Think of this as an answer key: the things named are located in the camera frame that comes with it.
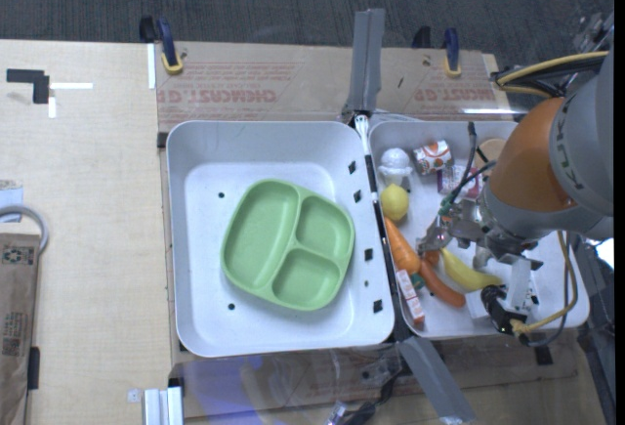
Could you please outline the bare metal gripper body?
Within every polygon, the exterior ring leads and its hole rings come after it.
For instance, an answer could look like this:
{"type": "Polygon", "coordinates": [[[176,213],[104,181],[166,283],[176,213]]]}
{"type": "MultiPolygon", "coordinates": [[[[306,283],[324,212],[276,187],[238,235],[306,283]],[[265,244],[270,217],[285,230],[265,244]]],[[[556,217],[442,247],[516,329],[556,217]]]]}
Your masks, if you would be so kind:
{"type": "Polygon", "coordinates": [[[531,270],[539,270],[544,265],[543,261],[524,254],[537,246],[537,239],[508,231],[479,201],[462,199],[457,203],[445,204],[440,209],[440,222],[450,238],[457,240],[460,248],[469,249],[477,244],[486,247],[491,252],[488,262],[494,260],[513,266],[517,261],[524,260],[529,263],[531,270]]]}

